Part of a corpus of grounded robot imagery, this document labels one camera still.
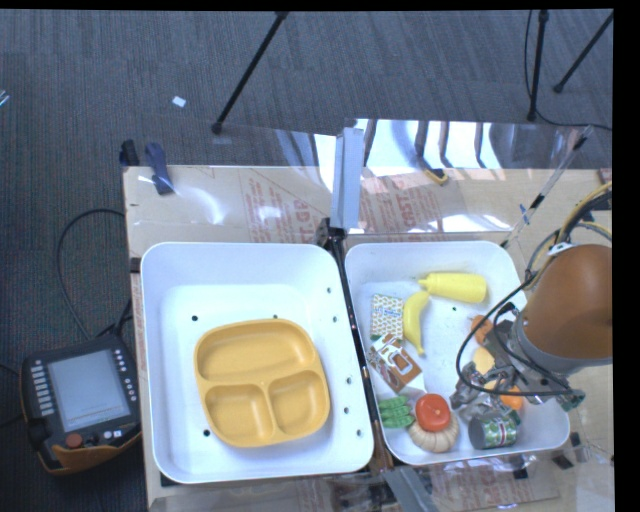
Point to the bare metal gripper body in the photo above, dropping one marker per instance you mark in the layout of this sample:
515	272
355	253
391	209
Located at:
520	372

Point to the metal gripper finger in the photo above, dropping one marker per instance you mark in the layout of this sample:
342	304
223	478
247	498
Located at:
459	397
482	404

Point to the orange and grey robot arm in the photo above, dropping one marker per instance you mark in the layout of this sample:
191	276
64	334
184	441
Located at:
570	310

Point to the green and red can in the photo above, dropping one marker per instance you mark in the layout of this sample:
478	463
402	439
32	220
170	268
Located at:
492	431

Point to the red tomato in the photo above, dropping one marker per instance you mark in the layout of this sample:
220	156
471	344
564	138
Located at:
432	411

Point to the orange fruit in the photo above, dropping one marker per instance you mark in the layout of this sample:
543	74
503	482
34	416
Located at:
512	401

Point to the yellow lemon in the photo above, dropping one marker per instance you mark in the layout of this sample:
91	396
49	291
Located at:
482	361

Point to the beige pumpkin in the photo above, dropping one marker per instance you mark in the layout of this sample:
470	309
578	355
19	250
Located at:
435	441

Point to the green pea pods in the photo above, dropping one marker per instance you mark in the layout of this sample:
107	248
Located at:
395	412

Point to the brown and white carton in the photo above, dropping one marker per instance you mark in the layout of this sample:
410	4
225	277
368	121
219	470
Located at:
395	365

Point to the white plastic tray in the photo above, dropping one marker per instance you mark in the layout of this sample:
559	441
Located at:
450	325
250	270

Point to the yellow banana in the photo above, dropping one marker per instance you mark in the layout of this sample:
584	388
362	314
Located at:
414	317

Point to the yellow mustard bottle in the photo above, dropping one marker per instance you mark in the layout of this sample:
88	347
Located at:
457	287

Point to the white orange patterned packet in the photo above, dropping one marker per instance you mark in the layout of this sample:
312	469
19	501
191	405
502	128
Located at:
386	316

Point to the yellow divided plate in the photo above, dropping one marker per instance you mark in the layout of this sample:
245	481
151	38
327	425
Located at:
250	350

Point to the brown cardboard board red print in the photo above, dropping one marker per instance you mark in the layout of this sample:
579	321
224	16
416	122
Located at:
210	210

